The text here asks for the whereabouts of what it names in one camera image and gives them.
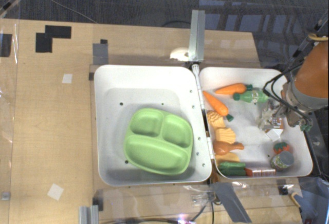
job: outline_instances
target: wooden table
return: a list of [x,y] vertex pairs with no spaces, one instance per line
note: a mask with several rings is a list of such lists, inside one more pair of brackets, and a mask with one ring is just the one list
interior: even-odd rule
[[[71,26],[71,39],[53,39],[52,53],[36,53],[35,34],[45,32],[45,25]],[[1,20],[0,26],[10,31],[13,21]],[[198,212],[191,199],[193,187],[118,189],[97,180],[88,80],[93,44],[101,39],[108,41],[110,63],[161,65],[165,60],[169,65],[181,65],[169,61],[170,52],[188,47],[189,34],[188,29],[21,20],[11,183],[6,184],[10,185],[11,199],[0,201],[0,221],[8,221],[9,209],[10,224],[78,223],[79,206],[90,206],[97,190],[103,190],[107,201],[100,212],[102,220]],[[206,31],[205,59],[208,65],[260,66],[251,33]],[[1,58],[2,73],[11,66],[10,61],[12,58]],[[64,74],[72,74],[71,83],[62,83]],[[2,75],[0,84],[12,80],[12,75],[16,73]],[[8,154],[0,151],[1,175],[8,174],[2,167]],[[286,181],[299,191],[296,178]],[[47,196],[52,184],[64,189],[58,201]],[[279,195],[275,180],[235,185],[253,223],[301,223],[298,208],[288,196]],[[209,223],[210,219],[210,208],[206,208],[197,223]],[[231,223],[223,206],[215,207],[215,219],[215,223]]]

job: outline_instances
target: green bottle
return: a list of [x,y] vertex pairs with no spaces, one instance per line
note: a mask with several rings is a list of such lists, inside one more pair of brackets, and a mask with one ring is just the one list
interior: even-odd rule
[[265,103],[268,100],[268,96],[263,93],[262,90],[253,89],[244,92],[243,94],[233,94],[233,99],[236,101],[241,100],[247,103]]

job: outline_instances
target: white container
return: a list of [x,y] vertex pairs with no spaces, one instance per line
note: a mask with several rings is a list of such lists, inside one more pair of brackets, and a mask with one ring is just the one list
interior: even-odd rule
[[[94,82],[98,166],[105,183],[121,186],[201,182],[209,178],[210,154],[191,71],[183,67],[104,65],[95,72]],[[125,163],[123,142],[127,126],[132,115],[145,107],[171,112],[191,124],[192,156],[187,170],[181,175],[152,174]]]
[[[244,150],[231,151],[238,155],[241,162],[246,163],[246,167],[270,166],[270,160],[276,154],[273,151],[274,143],[260,130],[255,121],[261,114],[261,104],[254,105],[243,101],[235,101],[232,96],[216,95],[216,89],[234,84],[252,84],[254,88],[263,88],[264,84],[273,77],[280,74],[273,69],[249,69],[249,68],[219,68],[208,67],[200,72],[200,82],[203,90],[211,93],[220,99],[229,109],[229,113],[234,116],[233,121],[227,122],[236,134],[236,141],[243,143]],[[280,95],[282,86],[286,83],[286,78],[281,77],[274,86],[274,91]],[[205,108],[211,109],[205,101]],[[290,127],[287,119],[283,119],[284,130],[280,136],[280,141],[289,143],[293,148],[294,164],[288,169],[277,172],[275,177],[301,177],[311,173],[313,168],[312,158],[306,143],[304,133],[299,127]],[[212,139],[215,139],[214,130],[209,127]],[[244,179],[250,177],[229,177],[232,179]]]
[[[212,93],[229,84],[243,82],[262,87],[279,72],[269,69],[205,68],[200,73],[203,90]],[[194,74],[183,67],[104,65],[95,72],[97,117],[98,166],[102,180],[113,186],[152,183],[202,182],[212,170],[212,147],[208,145]],[[280,92],[285,79],[276,83]],[[227,126],[236,133],[236,140],[243,143],[238,154],[247,166],[269,165],[273,143],[255,126],[260,107],[236,102],[221,96],[234,120]],[[178,176],[152,174],[129,163],[123,153],[126,128],[132,115],[139,109],[151,107],[171,112],[186,119],[193,129],[193,149],[188,169]],[[276,177],[306,176],[312,171],[312,159],[302,132],[291,128],[286,120],[281,140],[294,148],[295,163]]]

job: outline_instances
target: white sticker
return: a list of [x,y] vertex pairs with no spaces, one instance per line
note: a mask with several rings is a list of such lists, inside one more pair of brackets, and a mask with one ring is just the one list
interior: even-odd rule
[[48,191],[47,195],[58,201],[58,200],[60,200],[63,191],[64,191],[64,189],[61,188],[60,186],[58,186],[56,184],[52,184],[52,186],[51,186],[50,190]]
[[62,83],[72,83],[73,74],[64,74]]

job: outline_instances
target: green plate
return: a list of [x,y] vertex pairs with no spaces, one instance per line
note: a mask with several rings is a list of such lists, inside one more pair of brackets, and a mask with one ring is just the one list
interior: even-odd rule
[[178,175],[189,165],[192,127],[167,111],[143,108],[134,113],[124,139],[129,163],[152,173]]

